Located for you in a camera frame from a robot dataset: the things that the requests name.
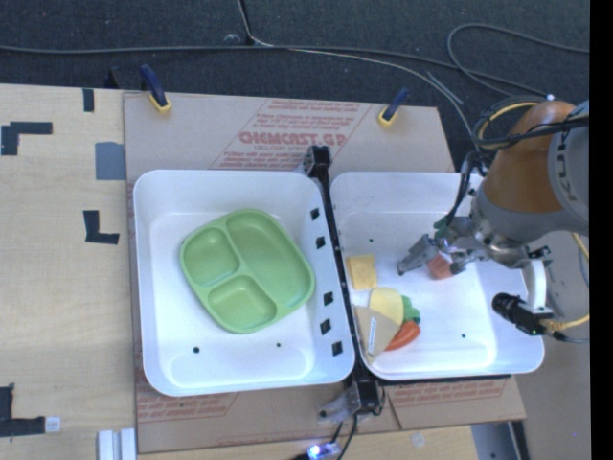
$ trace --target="black cable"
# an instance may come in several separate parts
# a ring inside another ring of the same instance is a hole
[[[589,337],[586,337],[584,339],[570,337],[569,335],[566,335],[565,333],[561,333],[560,331],[554,331],[552,333],[552,337],[555,340],[558,340],[561,342],[570,342],[572,344],[589,344],[590,343]]]
[[[503,148],[512,147],[517,142],[522,140],[527,140],[529,138],[537,138],[539,136],[548,136],[551,134],[560,133],[562,131],[568,131],[573,127],[584,127],[589,125],[589,119],[587,118],[579,118],[579,119],[570,119],[566,121],[562,121],[559,123],[548,123],[544,125],[535,125],[531,127],[525,133],[514,134],[513,136],[504,136],[502,138],[474,138],[474,143],[478,147],[482,147],[485,145],[496,145],[502,144],[501,147],[497,148],[497,150],[501,150]]]
[[[452,41],[453,38],[455,37],[455,35],[460,32],[463,31],[465,29],[487,29],[489,31],[494,31],[497,33],[502,33],[505,35],[514,35],[515,37],[519,37],[521,39],[524,40],[528,40],[543,46],[548,46],[550,48],[555,48],[558,50],[562,50],[562,51],[567,51],[567,52],[571,52],[571,53],[580,53],[580,54],[584,54],[584,55],[589,55],[589,50],[586,49],[582,49],[582,48],[576,48],[576,47],[572,47],[572,46],[564,46],[562,44],[557,44],[557,43],[553,43],[550,41],[545,41],[544,39],[539,39],[537,37],[532,37],[530,35],[527,34],[522,34],[522,33],[518,33],[515,31],[510,31],[508,29],[504,29],[498,26],[492,26],[489,24],[480,24],[480,23],[468,23],[468,24],[463,24],[461,26],[456,27],[454,30],[451,31],[451,33],[449,33],[448,37],[447,37],[447,53],[449,54],[449,57],[451,58],[451,61],[453,61],[454,65],[458,68],[458,70],[460,70],[462,73],[464,73],[465,75],[467,75],[468,77],[470,77],[471,79],[473,79],[474,81],[477,81],[478,83],[481,83],[484,87],[487,87],[491,90],[494,90],[496,92],[500,92],[503,95],[510,95],[507,91],[499,89],[497,87],[494,87],[492,85],[490,85],[489,83],[479,80],[477,78],[477,76],[482,76],[482,74],[475,74],[473,71],[468,70],[467,68],[465,68],[460,61],[458,61],[458,59],[456,58],[455,54],[453,53],[453,46],[452,46]],[[506,84],[508,85],[512,85],[515,86],[517,88],[521,88],[523,90],[526,90],[528,92],[532,92],[538,96],[545,96],[545,92],[542,92],[540,90],[536,90],[536,89],[532,89],[526,85],[520,85],[518,83],[514,83],[512,81],[505,81],[505,80],[499,80],[499,81],[504,81]]]
[[[383,412],[383,408],[385,407],[385,400],[387,399],[387,394],[385,392],[385,387],[381,387],[381,404],[377,409],[373,411],[373,416],[380,416]]]
[[[494,105],[486,108],[479,116],[479,119],[470,131],[473,145],[481,150],[499,150],[508,147],[509,139],[507,136],[495,139],[486,139],[486,131],[491,125],[506,114],[523,107],[533,107],[545,101],[544,96],[515,96],[503,99]]]
[[[347,441],[345,442],[345,446],[343,446],[343,450],[341,451],[341,454],[338,455],[336,460],[341,460],[341,458],[343,458],[343,456],[347,452],[347,448],[349,447],[349,443],[352,441],[353,435],[355,434],[356,430],[357,430],[357,414],[353,414],[353,426],[352,426],[352,430],[350,431],[349,436],[347,437]]]
[[[336,428],[336,431],[334,431],[334,434],[329,440],[331,443],[334,443],[336,439],[338,438],[338,434],[341,432],[341,429],[343,428],[344,423],[345,423],[345,420],[341,421],[340,424],[338,425],[338,428]]]
[[[57,56],[57,57],[73,57],[73,56],[95,56],[95,55],[127,55],[138,53],[211,53],[211,52],[242,52],[242,51],[262,51],[262,52],[274,52],[274,51],[310,51],[310,52],[331,52],[331,53],[354,53],[358,55],[373,55],[383,56],[387,58],[402,58],[414,61],[420,61],[423,63],[429,63],[432,65],[440,66],[450,70],[458,70],[463,72],[468,77],[475,81],[484,83],[481,80],[477,80],[476,77],[488,79],[490,81],[496,81],[504,83],[506,85],[514,86],[516,88],[524,89],[530,92],[534,92],[530,87],[522,85],[517,82],[505,80],[500,77],[490,75],[485,72],[479,72],[476,70],[470,70],[465,67],[460,68],[457,65],[440,61],[429,57],[420,57],[417,55],[411,55],[409,53],[402,53],[392,50],[380,50],[376,48],[360,48],[352,46],[303,46],[303,45],[285,45],[274,44],[267,46],[252,46],[252,45],[234,45],[234,46],[213,46],[213,45],[181,45],[181,46],[137,46],[126,48],[98,48],[98,49],[46,49],[46,48],[28,48],[22,46],[8,46],[0,44],[0,51],[8,53],[19,53],[24,55],[43,55],[43,56]]]
[[[460,187],[458,188],[458,193],[456,194],[456,200],[451,207],[451,210],[445,215],[443,218],[444,224],[449,226],[451,221],[456,216],[456,212],[462,203],[462,200],[465,198],[466,193],[468,192],[468,188],[470,187],[470,175],[472,170],[475,168],[479,168],[481,171],[481,175],[484,175],[481,170],[481,165],[483,163],[483,158],[478,151],[470,151],[466,157],[465,161],[462,164],[461,175],[460,175]]]

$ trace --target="black hole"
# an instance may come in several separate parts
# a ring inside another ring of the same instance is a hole
[[[321,329],[322,335],[327,333],[331,328],[332,328],[332,325],[330,324],[328,318],[324,320],[321,324],[319,324],[319,329]]]
[[[343,343],[341,341],[337,341],[332,344],[332,355],[335,357],[336,355],[340,355],[343,352]]]

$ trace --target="green divided tray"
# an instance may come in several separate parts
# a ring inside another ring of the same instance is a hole
[[[315,289],[298,245],[260,210],[238,210],[192,232],[181,245],[180,261],[202,305],[232,333],[274,324]]]

